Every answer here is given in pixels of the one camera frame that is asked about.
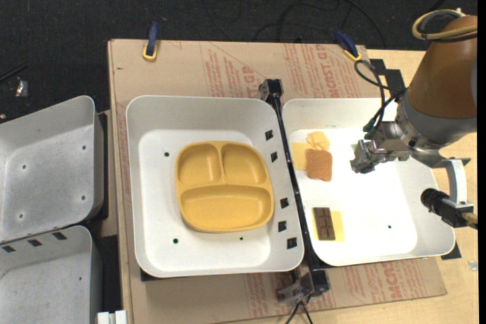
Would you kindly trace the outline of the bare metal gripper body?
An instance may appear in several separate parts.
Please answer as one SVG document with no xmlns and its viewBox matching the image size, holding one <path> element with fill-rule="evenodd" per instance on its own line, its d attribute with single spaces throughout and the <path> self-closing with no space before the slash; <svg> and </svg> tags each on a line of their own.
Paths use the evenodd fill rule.
<svg viewBox="0 0 486 324">
<path fill-rule="evenodd" d="M 380 162 L 415 158 L 419 132 L 408 122 L 382 121 L 374 135 L 374 154 Z"/>
</svg>

